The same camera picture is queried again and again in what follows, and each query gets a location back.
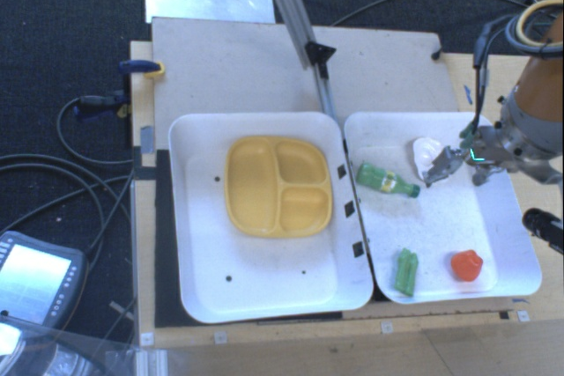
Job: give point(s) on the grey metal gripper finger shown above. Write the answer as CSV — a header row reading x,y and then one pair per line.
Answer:
x,y
443,165
484,176

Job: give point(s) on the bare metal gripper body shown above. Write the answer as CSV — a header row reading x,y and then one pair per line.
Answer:
x,y
493,149

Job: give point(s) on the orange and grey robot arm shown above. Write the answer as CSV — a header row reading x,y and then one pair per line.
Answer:
x,y
539,88

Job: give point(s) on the white garlic bulb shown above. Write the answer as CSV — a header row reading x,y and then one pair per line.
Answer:
x,y
424,154

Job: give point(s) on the white plastic tray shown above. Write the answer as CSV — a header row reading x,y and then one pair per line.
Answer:
x,y
264,277
449,224

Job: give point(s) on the green plastic bottle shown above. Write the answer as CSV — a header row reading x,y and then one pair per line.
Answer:
x,y
379,179

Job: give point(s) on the pale wood board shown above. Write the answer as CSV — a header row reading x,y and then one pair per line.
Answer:
x,y
506,75

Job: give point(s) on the orange-red pepper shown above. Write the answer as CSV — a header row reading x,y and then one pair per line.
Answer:
x,y
466,266

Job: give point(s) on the green asparagus bundle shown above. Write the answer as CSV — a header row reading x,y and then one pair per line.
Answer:
x,y
406,273

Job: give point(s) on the yellow divided plate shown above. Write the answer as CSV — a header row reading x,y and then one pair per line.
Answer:
x,y
255,185

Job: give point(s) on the black cylinder on white bracket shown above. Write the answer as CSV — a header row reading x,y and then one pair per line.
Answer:
x,y
544,226

